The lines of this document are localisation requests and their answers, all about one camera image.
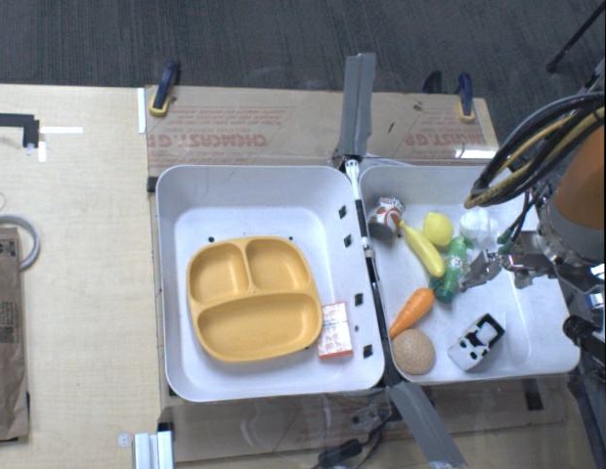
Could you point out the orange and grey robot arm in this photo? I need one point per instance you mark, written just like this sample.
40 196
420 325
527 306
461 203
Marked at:
584 198

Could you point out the brown round bread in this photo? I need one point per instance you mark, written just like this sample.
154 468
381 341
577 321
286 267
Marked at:
413 352

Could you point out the white plastic tray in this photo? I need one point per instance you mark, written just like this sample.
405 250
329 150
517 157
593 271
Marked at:
264 188
528 320

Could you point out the orange carrot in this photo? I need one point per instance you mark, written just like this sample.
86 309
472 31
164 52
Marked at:
411 313

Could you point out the yellow banana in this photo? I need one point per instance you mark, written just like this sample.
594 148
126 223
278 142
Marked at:
424 249

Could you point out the orange and white carton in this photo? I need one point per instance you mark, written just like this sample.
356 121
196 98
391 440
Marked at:
335 332

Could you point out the black and white carton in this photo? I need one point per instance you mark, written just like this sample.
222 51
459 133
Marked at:
476 342

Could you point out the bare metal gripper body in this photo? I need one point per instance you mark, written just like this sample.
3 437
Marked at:
528 257

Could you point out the green plastic bottle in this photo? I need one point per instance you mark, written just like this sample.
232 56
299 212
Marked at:
453 267

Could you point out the red and white can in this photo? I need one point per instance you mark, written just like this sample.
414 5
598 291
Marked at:
387 213

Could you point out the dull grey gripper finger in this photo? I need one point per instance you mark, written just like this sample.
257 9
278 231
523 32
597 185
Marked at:
474 279
489 260

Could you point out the black cylinder on white bracket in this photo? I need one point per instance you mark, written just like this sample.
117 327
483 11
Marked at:
582 334

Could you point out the brown cardboard board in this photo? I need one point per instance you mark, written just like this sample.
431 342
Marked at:
244 130

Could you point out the brown paper bag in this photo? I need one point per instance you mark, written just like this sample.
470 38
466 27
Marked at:
7 340

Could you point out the yellow lemon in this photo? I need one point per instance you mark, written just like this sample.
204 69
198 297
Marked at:
438 227

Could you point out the yellow divided plate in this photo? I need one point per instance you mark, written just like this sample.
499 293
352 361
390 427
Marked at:
254 301

